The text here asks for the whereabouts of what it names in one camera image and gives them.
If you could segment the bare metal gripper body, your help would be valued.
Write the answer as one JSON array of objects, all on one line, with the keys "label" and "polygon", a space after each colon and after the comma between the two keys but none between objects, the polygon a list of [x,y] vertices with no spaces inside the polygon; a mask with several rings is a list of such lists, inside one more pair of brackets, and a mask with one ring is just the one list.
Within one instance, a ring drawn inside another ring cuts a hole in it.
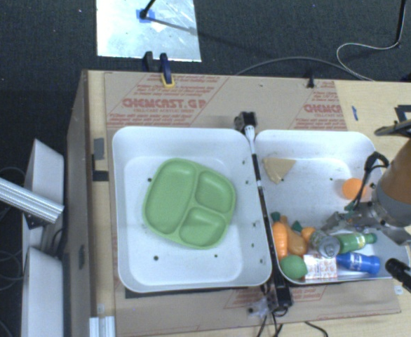
[{"label": "bare metal gripper body", "polygon": [[405,229],[411,225],[411,205],[392,202],[382,205],[378,201],[354,202],[344,207],[344,220],[358,230],[367,228],[382,232],[397,245],[411,243],[411,234]]}]

